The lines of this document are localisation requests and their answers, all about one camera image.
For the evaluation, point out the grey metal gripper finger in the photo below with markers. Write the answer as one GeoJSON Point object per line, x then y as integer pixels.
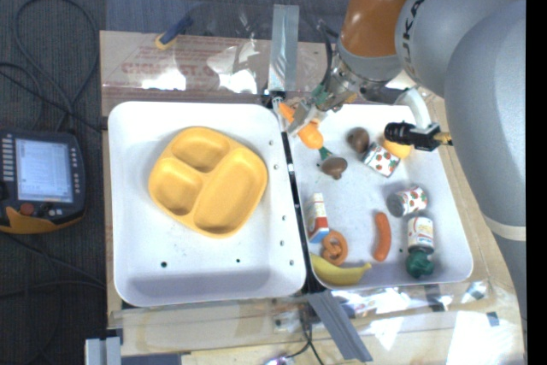
{"type": "Point", "coordinates": [299, 120]}
{"type": "Point", "coordinates": [317, 117]}

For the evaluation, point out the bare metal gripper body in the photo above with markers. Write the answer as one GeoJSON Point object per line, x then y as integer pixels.
{"type": "Point", "coordinates": [344, 86]}

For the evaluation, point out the orange toy carrot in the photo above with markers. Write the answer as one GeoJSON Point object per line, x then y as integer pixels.
{"type": "Point", "coordinates": [313, 137]}

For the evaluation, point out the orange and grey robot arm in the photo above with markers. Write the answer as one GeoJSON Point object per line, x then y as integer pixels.
{"type": "Point", "coordinates": [470, 55]}

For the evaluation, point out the brown toy potato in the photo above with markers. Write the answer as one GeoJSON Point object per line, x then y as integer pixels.
{"type": "Point", "coordinates": [358, 139]}

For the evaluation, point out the brown toy mushroom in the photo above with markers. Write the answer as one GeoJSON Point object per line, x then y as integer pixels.
{"type": "Point", "coordinates": [334, 167]}

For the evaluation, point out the strawberry print can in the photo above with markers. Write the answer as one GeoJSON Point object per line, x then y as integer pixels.
{"type": "Point", "coordinates": [380, 160]}
{"type": "Point", "coordinates": [408, 201]}

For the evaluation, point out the yellow toy lemon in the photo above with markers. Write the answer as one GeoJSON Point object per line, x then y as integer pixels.
{"type": "Point", "coordinates": [398, 150]}

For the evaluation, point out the white plastic tray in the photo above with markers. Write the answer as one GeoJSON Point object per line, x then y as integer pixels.
{"type": "Point", "coordinates": [141, 265]}
{"type": "Point", "coordinates": [359, 196]}

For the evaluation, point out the white red blue carton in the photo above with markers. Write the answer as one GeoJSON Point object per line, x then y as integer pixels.
{"type": "Point", "coordinates": [317, 218]}

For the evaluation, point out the yellow divided plate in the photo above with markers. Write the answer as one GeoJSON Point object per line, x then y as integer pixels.
{"type": "Point", "coordinates": [231, 192]}

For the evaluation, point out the brown toy pretzel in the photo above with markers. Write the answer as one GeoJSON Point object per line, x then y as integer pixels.
{"type": "Point", "coordinates": [334, 248]}

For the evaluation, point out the orange toy sausage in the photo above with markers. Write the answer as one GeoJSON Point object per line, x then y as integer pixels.
{"type": "Point", "coordinates": [382, 237]}

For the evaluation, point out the yellow banana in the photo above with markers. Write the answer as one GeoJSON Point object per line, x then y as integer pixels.
{"type": "Point", "coordinates": [337, 273]}

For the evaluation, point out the brown cardboard board, red print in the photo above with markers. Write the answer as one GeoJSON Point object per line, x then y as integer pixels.
{"type": "Point", "coordinates": [128, 68]}

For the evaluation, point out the green toy broccoli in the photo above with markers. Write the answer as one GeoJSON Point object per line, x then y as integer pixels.
{"type": "Point", "coordinates": [419, 265]}

